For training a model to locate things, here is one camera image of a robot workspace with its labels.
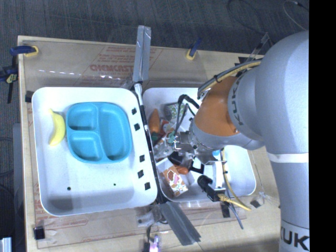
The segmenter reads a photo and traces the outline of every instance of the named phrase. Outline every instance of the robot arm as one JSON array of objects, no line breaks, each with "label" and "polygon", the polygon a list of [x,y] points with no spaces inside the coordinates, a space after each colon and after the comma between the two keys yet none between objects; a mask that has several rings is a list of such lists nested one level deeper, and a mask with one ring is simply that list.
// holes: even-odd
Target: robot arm
[{"label": "robot arm", "polygon": [[291,35],[259,66],[217,83],[188,135],[203,163],[225,145],[266,147],[280,197],[281,252],[309,251],[308,52],[308,32]]}]

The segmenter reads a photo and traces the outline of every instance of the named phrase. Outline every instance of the blue plate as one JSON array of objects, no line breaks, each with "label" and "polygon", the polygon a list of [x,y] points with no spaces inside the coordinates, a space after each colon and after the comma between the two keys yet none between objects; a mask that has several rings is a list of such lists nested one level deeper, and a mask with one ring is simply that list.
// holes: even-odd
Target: blue plate
[{"label": "blue plate", "polygon": [[79,161],[114,163],[131,153],[127,115],[114,103],[76,103],[67,112],[66,126],[70,152]]}]

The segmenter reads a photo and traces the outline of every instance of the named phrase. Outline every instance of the kuka logo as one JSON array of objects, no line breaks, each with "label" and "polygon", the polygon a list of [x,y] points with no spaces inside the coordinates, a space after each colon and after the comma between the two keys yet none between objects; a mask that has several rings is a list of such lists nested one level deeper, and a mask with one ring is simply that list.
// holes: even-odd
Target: kuka logo
[{"label": "kuka logo", "polygon": [[298,233],[294,233],[291,230],[286,231],[284,227],[281,227],[280,237],[287,245],[293,245],[296,248],[299,248],[300,245],[303,250],[309,251],[308,247],[304,244],[304,242],[309,239],[309,236],[299,236]]},{"label": "kuka logo", "polygon": [[[237,92],[237,89],[238,89],[238,85],[242,79],[244,75],[242,75],[236,82],[236,87],[233,88],[233,95],[231,97],[231,99],[235,99],[236,98],[236,92]],[[234,113],[234,116],[235,116],[235,119],[238,121],[238,124],[239,125],[244,125],[242,123],[242,121],[240,120],[240,117],[239,117],[239,114],[237,114],[237,106],[236,106],[236,101],[235,100],[232,100],[232,104],[235,106],[235,109],[233,110],[233,113]]]}]

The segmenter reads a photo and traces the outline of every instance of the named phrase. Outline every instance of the black clip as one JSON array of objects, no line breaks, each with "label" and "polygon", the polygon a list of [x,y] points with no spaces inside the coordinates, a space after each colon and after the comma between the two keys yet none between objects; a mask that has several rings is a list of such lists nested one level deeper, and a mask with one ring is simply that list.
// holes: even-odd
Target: black clip
[{"label": "black clip", "polygon": [[189,46],[189,50],[188,50],[187,55],[186,55],[186,58],[188,60],[193,60],[195,58],[197,48],[200,45],[201,41],[202,41],[202,39],[198,38],[198,40],[194,44],[191,44]]},{"label": "black clip", "polygon": [[217,83],[221,83],[221,81],[218,81],[218,75],[214,75],[214,79],[216,80]]},{"label": "black clip", "polygon": [[12,101],[13,82],[18,80],[16,56],[19,54],[30,54],[34,52],[38,52],[38,50],[36,47],[31,46],[17,46],[9,50],[9,53],[13,56],[12,65],[3,67],[3,70],[0,71],[0,81],[6,81],[9,84],[7,103]]},{"label": "black clip", "polygon": [[25,102],[26,103],[31,103],[32,97],[33,97],[34,92],[27,90],[26,96],[25,96]]},{"label": "black clip", "polygon": [[230,210],[229,210],[229,203],[228,202],[221,202],[220,208],[222,210],[222,215],[224,218],[230,217]]},{"label": "black clip", "polygon": [[38,226],[34,228],[34,238],[35,240],[42,240],[46,238],[44,233],[44,229],[42,226]]}]

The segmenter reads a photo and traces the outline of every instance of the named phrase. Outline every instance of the small carton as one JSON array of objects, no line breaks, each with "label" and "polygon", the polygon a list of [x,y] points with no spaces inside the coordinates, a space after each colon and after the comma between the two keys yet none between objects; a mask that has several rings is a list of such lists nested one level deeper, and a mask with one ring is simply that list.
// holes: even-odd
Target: small carton
[{"label": "small carton", "polygon": [[175,166],[171,166],[161,173],[168,188],[173,193],[174,197],[181,195],[188,190],[186,184],[182,180]]}]

